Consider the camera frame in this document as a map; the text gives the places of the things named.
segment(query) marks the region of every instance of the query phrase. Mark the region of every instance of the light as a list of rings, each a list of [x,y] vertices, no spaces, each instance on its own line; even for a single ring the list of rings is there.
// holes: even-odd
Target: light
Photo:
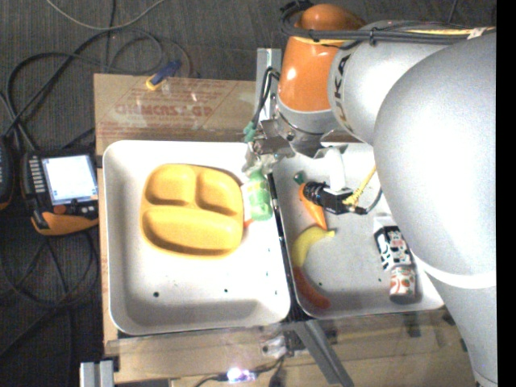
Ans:
[[[240,383],[241,381],[254,381],[256,374],[249,370],[241,370],[238,367],[233,367],[227,370],[227,381],[230,383]]]

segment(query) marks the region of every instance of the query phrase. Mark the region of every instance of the black device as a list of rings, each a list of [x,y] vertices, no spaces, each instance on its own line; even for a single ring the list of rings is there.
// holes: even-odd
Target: black device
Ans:
[[[6,138],[0,136],[0,210],[9,205],[15,186],[15,171]]]
[[[84,150],[29,152],[20,162],[22,195],[34,228],[66,235],[98,225],[94,157]]]

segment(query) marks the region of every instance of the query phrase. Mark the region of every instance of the yellow cable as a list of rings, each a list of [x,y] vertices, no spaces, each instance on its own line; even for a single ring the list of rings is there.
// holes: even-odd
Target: yellow cable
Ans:
[[[355,189],[355,192],[353,192],[353,195],[350,195],[346,199],[343,200],[344,205],[356,206],[356,204],[358,203],[358,199],[360,198],[360,195],[364,192],[365,187],[371,181],[371,178],[376,171],[377,171],[377,166],[374,165],[372,167],[369,175],[367,175],[367,177],[362,181],[360,186],[357,189]]]

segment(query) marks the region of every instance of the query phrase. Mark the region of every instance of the carrot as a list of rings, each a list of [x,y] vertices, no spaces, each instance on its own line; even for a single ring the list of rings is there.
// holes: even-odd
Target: carrot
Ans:
[[[314,306],[326,310],[330,308],[331,302],[328,297],[325,297],[319,293],[306,279],[303,270],[300,267],[293,267],[293,279],[296,283],[296,288],[299,290],[301,295],[305,297]]]
[[[314,219],[315,223],[317,223],[323,230],[327,230],[328,226],[326,225],[323,207],[314,204],[313,202],[310,202],[308,199],[306,199],[305,195],[303,194],[304,187],[305,184],[303,183],[299,186],[298,189],[298,194],[299,198],[301,199],[301,202],[303,202],[303,205],[305,206],[306,210],[308,210],[308,213]]]

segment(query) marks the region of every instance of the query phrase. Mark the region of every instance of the white tray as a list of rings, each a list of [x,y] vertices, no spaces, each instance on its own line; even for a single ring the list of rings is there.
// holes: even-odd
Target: white tray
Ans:
[[[366,178],[374,165],[372,147],[349,144],[342,154],[346,186],[355,189]],[[330,183],[333,160],[326,157],[310,159],[303,155],[281,160],[273,175],[285,230],[285,242],[290,248],[298,235],[314,220],[306,213],[298,197],[294,175],[302,171],[306,181]],[[360,206],[368,206],[380,188],[375,174],[360,197]],[[378,215],[390,215],[385,198],[367,215],[326,212],[328,229],[335,230],[331,239],[318,241],[308,251],[304,274],[312,286],[331,301],[330,308],[320,309],[306,300],[296,289],[298,303],[315,318],[343,318],[366,314],[388,314],[417,310],[433,310],[443,305],[428,276],[418,268],[416,301],[400,305],[389,298],[389,272],[383,270],[373,237],[373,220]]]
[[[203,260],[152,248],[139,232],[144,182],[161,164],[226,169],[242,182],[246,144],[123,140],[103,157],[109,307],[129,335],[280,322],[290,297],[274,218],[254,222],[229,256]]]

